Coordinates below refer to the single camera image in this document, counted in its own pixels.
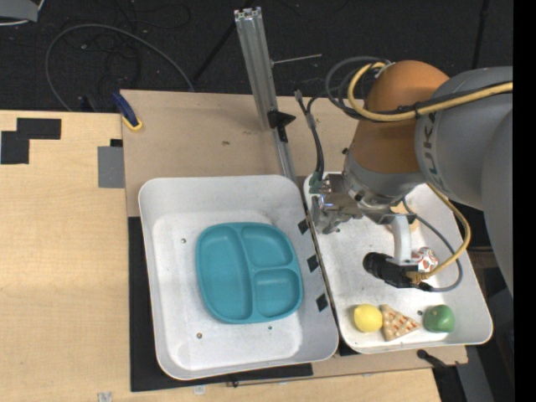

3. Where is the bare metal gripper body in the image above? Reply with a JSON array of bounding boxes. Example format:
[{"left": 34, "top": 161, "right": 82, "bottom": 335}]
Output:
[{"left": 312, "top": 173, "right": 404, "bottom": 224}]

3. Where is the white plastic tray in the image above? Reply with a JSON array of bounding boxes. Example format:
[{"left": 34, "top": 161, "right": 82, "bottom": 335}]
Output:
[
  {"left": 302, "top": 171, "right": 494, "bottom": 355},
  {"left": 137, "top": 174, "right": 340, "bottom": 381}
]

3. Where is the black cylinder on white bracket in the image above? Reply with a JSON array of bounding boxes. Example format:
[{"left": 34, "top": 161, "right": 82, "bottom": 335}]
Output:
[{"left": 362, "top": 213, "right": 420, "bottom": 290}]

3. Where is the brown cardboard board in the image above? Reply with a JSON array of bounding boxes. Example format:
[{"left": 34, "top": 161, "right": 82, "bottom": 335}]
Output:
[{"left": 120, "top": 89, "right": 469, "bottom": 389}]

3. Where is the yellow lemon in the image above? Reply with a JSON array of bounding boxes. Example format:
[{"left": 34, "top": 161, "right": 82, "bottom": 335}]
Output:
[{"left": 353, "top": 303, "right": 384, "bottom": 334}]

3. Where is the tan pizza slice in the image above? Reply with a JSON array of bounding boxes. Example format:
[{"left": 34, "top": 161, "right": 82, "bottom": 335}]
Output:
[{"left": 378, "top": 303, "right": 422, "bottom": 343}]

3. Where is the green apple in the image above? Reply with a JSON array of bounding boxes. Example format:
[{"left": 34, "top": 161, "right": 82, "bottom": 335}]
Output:
[{"left": 422, "top": 303, "right": 456, "bottom": 334}]

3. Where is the white and orange ball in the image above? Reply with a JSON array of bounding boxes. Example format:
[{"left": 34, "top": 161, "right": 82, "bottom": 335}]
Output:
[{"left": 410, "top": 245, "right": 440, "bottom": 274}]

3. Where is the blue divided plate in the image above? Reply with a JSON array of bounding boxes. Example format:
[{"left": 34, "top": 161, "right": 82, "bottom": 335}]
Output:
[{"left": 194, "top": 221, "right": 305, "bottom": 326}]

